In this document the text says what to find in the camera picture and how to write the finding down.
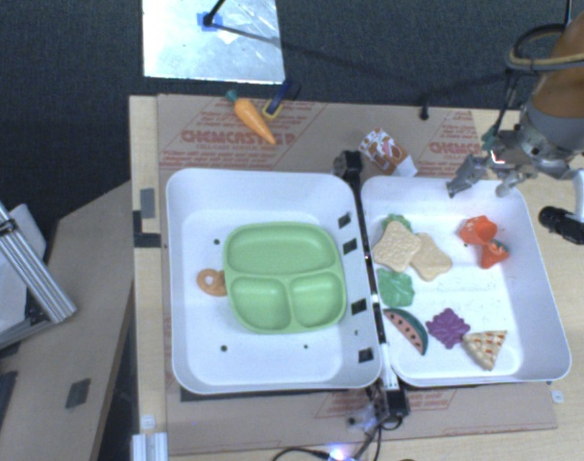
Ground green lettuce leaf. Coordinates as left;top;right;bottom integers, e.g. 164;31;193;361
380;213;413;233
376;267;416;309

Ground tan pizza slice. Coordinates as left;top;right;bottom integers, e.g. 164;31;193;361
461;329;508;372

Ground thin black and white rod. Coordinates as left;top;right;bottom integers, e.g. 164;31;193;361
349;163;400;396

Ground white plastic tray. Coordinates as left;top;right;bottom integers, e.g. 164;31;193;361
165;167;384;397
360;175;572;388

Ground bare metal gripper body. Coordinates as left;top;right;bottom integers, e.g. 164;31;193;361
483;130;584;181

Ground brown cardboard board red print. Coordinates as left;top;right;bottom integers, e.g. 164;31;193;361
156;94;560;456

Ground purple grapes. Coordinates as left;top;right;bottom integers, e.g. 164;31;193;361
425;307;472;351

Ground red strawberry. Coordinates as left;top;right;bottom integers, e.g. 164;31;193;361
479;238;510;270

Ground red and green watermelon slice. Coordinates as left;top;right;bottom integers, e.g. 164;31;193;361
382;307;429;356

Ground orange pretzel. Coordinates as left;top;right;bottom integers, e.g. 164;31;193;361
196;268;229;298

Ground tan bread slice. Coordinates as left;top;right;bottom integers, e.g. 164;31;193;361
409;231;453;282
372;220;423;274

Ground orange carrot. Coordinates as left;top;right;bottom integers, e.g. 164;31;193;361
225;88;278;146

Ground black cylinder on white bracket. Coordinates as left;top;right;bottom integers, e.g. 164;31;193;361
538;168;584;247

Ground green divided plate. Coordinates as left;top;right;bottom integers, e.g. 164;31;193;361
222;222;348;334

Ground red pepper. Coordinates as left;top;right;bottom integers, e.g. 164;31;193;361
458;215;499;247

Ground white and orange carton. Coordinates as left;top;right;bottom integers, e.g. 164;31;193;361
357;127;418;179

